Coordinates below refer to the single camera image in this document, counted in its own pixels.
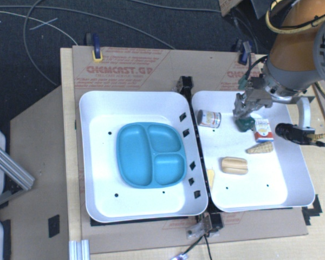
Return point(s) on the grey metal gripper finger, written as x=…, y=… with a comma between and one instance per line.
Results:
x=249, y=111
x=239, y=106

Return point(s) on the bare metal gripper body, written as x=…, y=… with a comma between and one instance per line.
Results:
x=260, y=92

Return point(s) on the dark green broccoli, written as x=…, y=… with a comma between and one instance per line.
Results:
x=245, y=125

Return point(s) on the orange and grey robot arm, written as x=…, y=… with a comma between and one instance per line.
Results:
x=295, y=45

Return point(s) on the red and white carton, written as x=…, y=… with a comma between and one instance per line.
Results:
x=263, y=131

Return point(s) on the small white and red can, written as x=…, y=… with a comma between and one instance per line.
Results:
x=210, y=118

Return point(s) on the tan waffle cone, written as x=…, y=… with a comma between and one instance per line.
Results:
x=261, y=148

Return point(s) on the tan hot dog bun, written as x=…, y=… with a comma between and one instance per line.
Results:
x=234, y=166

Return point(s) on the yellow cheese wedge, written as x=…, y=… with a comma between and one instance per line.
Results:
x=211, y=178

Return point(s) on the white plastic tray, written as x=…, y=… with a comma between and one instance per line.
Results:
x=257, y=191
x=140, y=202

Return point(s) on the brown cardboard board red print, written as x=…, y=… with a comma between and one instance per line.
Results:
x=157, y=69

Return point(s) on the blue divided plate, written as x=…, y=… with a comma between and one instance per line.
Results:
x=135, y=156

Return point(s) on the black cylinder on white bracket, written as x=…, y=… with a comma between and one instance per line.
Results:
x=292, y=133

